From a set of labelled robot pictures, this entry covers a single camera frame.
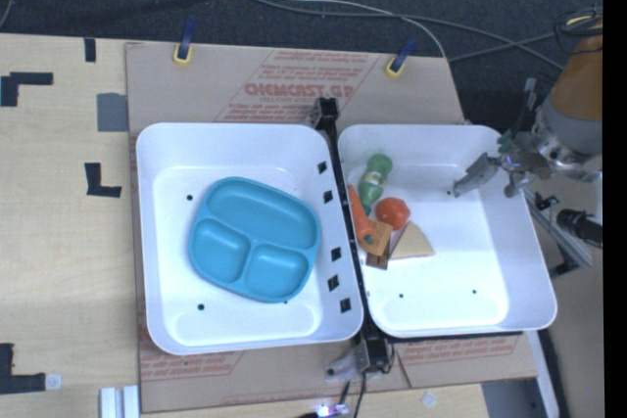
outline toy bottle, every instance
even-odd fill
[[[368,159],[365,174],[359,186],[360,200],[366,214],[370,214],[372,205],[383,194],[391,170],[392,160],[383,154],[375,154]]]

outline toy tomato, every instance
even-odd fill
[[[410,219],[410,208],[405,201],[396,197],[381,199],[374,213],[376,219],[392,225],[395,230],[401,228]]]

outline blue divided plate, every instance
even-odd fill
[[[240,177],[216,182],[203,198],[189,257],[205,279],[261,302],[298,295],[320,247],[320,223],[300,199]]]

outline wire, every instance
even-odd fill
[[[357,415],[360,412],[360,407],[362,406],[363,395],[365,394],[365,373],[362,373],[362,389],[360,390],[360,396],[357,399],[357,404],[355,404],[355,413],[353,414],[353,418],[357,418]]]
[[[537,51],[534,51],[532,49],[529,49],[528,47],[525,47],[523,43],[521,42],[512,41],[505,37],[497,35],[495,33],[491,33],[489,31],[485,31],[479,28],[473,28],[473,27],[466,26],[460,23],[452,23],[452,22],[447,22],[444,20],[437,20],[433,18],[427,18],[423,16],[416,16],[416,15],[396,14],[396,13],[391,13],[389,11],[384,11],[378,8],[372,8],[372,7],[364,6],[362,4],[357,4],[354,2],[347,2],[347,1],[317,0],[318,2],[341,4],[341,5],[345,5],[345,6],[352,7],[352,8],[359,8],[362,10],[366,9],[366,10],[369,10],[369,12],[367,13],[357,12],[356,13],[356,12],[337,12],[337,11],[317,11],[317,10],[312,10],[312,9],[304,9],[300,7],[289,6],[285,4],[277,4],[275,2],[271,2],[270,0],[251,0],[251,1],[254,1],[258,4],[268,6],[274,9],[279,9],[282,11],[286,11],[286,12],[290,12],[294,14],[301,14],[301,15],[329,17],[329,18],[348,18],[348,19],[358,18],[358,19],[374,19],[374,20],[375,19],[402,20],[402,21],[411,21],[411,22],[421,21],[424,23],[434,23],[434,24],[439,24],[442,26],[448,26],[448,27],[460,29],[463,31],[468,31],[468,32],[484,35],[486,37],[489,37],[495,40],[499,40],[501,42],[504,42],[507,47],[518,48],[521,51],[524,51],[537,58],[540,58],[546,63],[549,63],[550,65],[553,65],[554,67],[557,67],[558,69],[561,70],[561,66],[558,63],[549,60],[548,58],[538,53]],[[299,2],[312,2],[312,1],[314,0],[299,0]],[[9,0],[7,7],[5,9],[5,12],[2,18],[0,19],[0,30],[3,28],[6,20],[9,18],[9,15],[13,9],[14,3],[15,3],[15,0]]]
[[[371,12],[380,13],[380,14],[384,14],[384,15],[395,16],[394,13],[392,13],[390,11],[385,11],[383,9],[378,9],[378,8],[371,7],[371,6],[366,6],[365,4],[360,4],[360,3],[357,3],[357,2],[350,2],[350,1],[346,1],[346,0],[279,0],[279,1],[316,3],[316,4],[323,4],[323,3],[337,4],[337,5],[341,5],[341,6],[356,7],[358,9],[364,9],[366,11],[371,11]],[[431,40],[433,40],[435,45],[438,46],[438,50],[440,51],[440,54],[442,55],[442,58],[446,58],[447,57],[446,52],[444,51],[444,47],[442,46],[442,44],[440,43],[438,38],[424,24],[419,23],[419,22],[417,22],[415,20],[411,20],[409,18],[401,18],[401,20],[406,22],[406,23],[413,24],[414,26],[417,26],[418,28],[422,29],[429,37],[431,37]]]
[[[351,382],[348,381],[346,385],[344,386],[344,390],[342,391],[342,394],[340,395],[340,399],[337,401],[338,404],[344,404],[344,402],[346,402],[346,396],[349,393],[350,386],[351,386]]]
[[[396,360],[396,349],[394,348],[394,344],[390,344],[390,362],[387,366],[381,369],[381,373],[384,375],[390,374],[392,372],[392,368],[394,367],[394,362]]]
[[[537,37],[532,37],[532,38],[527,38],[525,40],[520,40],[518,43],[519,44],[531,44],[533,42],[540,42],[541,40],[546,40],[548,38],[554,38],[555,34],[554,33],[545,33],[544,35],[538,35]],[[499,51],[504,51],[505,49],[510,49],[511,48],[511,44],[504,44],[501,46],[497,46],[497,47],[492,47],[490,49],[484,49],[482,51],[475,51],[474,53],[468,53],[465,55],[461,55],[461,56],[455,56],[454,58],[449,58],[449,64],[452,63],[457,63],[460,62],[462,60],[468,60],[470,58],[476,58],[477,56],[485,56],[487,54],[492,54],[492,53],[496,53]],[[549,59],[546,59],[545,61],[547,61],[547,63],[552,64],[554,66],[558,66],[561,69],[561,66],[555,64],[554,62],[552,62]]]

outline orange toy carrot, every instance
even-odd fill
[[[357,195],[353,185],[349,185],[349,198],[358,240],[373,244],[374,239],[372,237],[374,236],[374,226],[372,225],[372,221],[370,221],[365,214],[360,196]]]

